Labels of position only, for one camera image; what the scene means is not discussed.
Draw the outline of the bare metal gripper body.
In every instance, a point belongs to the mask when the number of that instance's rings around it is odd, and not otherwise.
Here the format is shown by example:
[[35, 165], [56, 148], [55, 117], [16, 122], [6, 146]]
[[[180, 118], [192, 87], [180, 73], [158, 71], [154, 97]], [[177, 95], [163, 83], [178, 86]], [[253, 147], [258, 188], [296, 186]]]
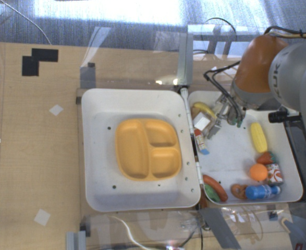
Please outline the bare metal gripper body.
[[224, 119], [227, 121], [227, 114], [229, 111], [235, 111], [238, 114], [238, 122], [243, 122], [245, 118], [245, 111], [234, 101], [233, 98], [228, 98], [222, 94], [215, 101], [214, 112], [217, 118]]

